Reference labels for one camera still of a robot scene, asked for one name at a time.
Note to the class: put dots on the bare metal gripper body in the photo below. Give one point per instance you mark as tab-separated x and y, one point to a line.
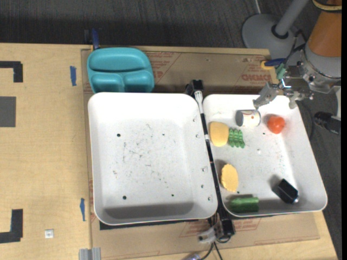
298	81

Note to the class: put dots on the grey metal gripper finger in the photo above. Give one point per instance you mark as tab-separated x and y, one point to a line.
267	93
293	100

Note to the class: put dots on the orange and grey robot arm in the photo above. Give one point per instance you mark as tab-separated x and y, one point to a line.
325	34

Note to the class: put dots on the orange toy pepper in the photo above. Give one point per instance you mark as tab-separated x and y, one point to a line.
276	124

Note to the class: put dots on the white can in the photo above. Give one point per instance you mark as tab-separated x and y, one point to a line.
249	118

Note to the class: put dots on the green toy pea pods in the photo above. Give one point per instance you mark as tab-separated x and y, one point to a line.
236	138

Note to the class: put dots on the brown cardboard board, red print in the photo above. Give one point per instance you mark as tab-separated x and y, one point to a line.
217	66

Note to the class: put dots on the grey round-base stand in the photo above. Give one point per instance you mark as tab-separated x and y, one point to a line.
265	31

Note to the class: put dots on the yellow toy bread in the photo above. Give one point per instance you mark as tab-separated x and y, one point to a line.
218	133

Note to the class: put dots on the white plastic tray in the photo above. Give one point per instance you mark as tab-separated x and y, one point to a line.
151	158
268	158

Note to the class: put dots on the thin black and white rod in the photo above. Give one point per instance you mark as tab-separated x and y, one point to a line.
207	137

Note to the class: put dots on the black box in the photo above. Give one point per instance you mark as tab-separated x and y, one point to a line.
285	190

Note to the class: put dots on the yellow toy biscuit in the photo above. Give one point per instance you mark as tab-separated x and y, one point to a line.
229	177

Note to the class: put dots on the green toy cucumber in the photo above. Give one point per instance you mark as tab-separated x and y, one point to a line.
244	204

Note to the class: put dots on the teal divided plate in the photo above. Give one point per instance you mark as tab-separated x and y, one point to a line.
119	64

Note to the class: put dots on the black cylinder on white bracket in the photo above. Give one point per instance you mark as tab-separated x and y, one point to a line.
326	122

